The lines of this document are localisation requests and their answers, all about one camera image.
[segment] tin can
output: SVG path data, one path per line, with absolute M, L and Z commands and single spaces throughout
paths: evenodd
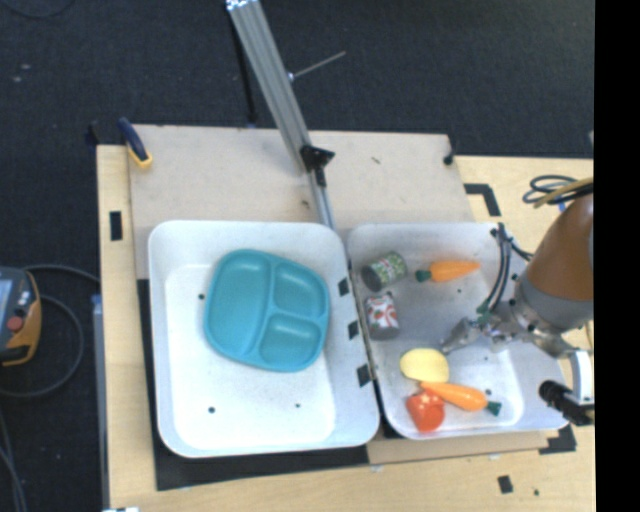
M 373 339 L 386 340 L 398 335 L 400 324 L 391 292 L 369 297 L 364 306 L 369 334 Z
M 372 292 L 379 292 L 406 276 L 407 264 L 402 256 L 392 251 L 363 267 L 360 275 L 367 288 Z

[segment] blue plate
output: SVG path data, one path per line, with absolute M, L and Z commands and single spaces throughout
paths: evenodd
M 225 255 L 207 294 L 204 331 L 225 356 L 267 370 L 295 372 L 322 352 L 329 292 L 313 270 L 266 252 Z

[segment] black carpet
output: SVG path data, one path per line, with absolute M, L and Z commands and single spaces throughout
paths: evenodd
M 591 158 L 595 0 L 263 0 L 312 130 L 446 133 L 466 155 Z M 258 126 L 273 121 L 253 80 Z M 216 0 L 0 2 L 0 266 L 99 274 L 95 159 L 137 123 L 245 126 L 229 22 Z M 101 509 L 88 280 L 38 272 L 80 318 L 73 379 L 38 400 L 0 397 L 29 510 Z M 3 388 L 70 367 L 73 325 L 45 304 L 41 348 Z M 0 463 L 0 511 L 13 510 Z

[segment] yellow multimeter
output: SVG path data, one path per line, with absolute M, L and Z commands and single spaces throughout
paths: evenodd
M 40 294 L 33 276 L 0 267 L 0 364 L 29 361 L 38 348 L 41 327 Z

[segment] wooden table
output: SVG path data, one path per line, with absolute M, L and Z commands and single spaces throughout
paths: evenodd
M 338 140 L 326 139 L 326 135 L 312 133 L 316 140 Z M 355 137 L 349 133 L 338 135 L 339 139 L 347 142 L 350 137 Z M 372 134 L 370 140 L 367 137 L 367 134 L 357 135 L 358 140 L 371 145 L 372 162 L 379 164 L 380 134 Z M 412 136 L 395 139 L 397 135 L 389 134 L 389 137 L 391 140 L 406 140 L 408 144 L 420 140 L 412 139 Z M 394 158 L 407 160 L 402 162 L 407 168 L 413 166 L 411 156 L 404 152 L 395 153 Z M 108 462 L 105 466 L 108 479 L 105 507 L 139 507 L 141 512 L 595 510 L 594 427 L 573 428 L 577 449 L 566 453 L 541 455 L 537 449 L 511 451 L 513 448 L 508 448 L 503 453 L 459 453 L 455 457 L 435 460 L 376 464 L 157 491 L 136 290 L 130 165 L 124 147 L 98 147 L 105 457 Z M 593 162 L 457 157 L 452 171 L 459 172 L 465 184 L 488 185 L 500 207 L 500 220 L 507 224 L 523 248 L 532 250 L 558 211 L 553 207 L 534 211 L 521 202 L 529 180 L 541 174 L 564 174 L 576 178 L 591 176 Z M 339 181 L 341 187 L 348 187 L 348 180 L 345 176 L 334 181 L 330 178 L 329 186 Z M 476 220 L 497 220 L 490 215 L 482 196 L 468 197 L 469 211 Z M 403 210 L 402 198 L 389 200 L 398 203 L 393 210 L 395 218 L 391 220 L 414 220 L 413 212 L 421 207 L 418 204 Z M 349 210 L 353 212 L 353 222 L 360 222 L 363 213 L 357 205 L 351 202 Z M 122 233 L 114 234 L 112 231 L 114 212 L 118 212 L 122 220 Z M 382 210 L 375 213 L 381 219 L 387 214 Z M 345 212 L 336 208 L 338 225 L 339 219 L 344 219 L 343 215 Z M 583 332 L 571 333 L 568 339 L 581 346 L 589 343 Z M 556 433 L 539 435 L 553 437 Z M 512 485 L 511 492 L 501 489 L 500 481 L 508 481 Z

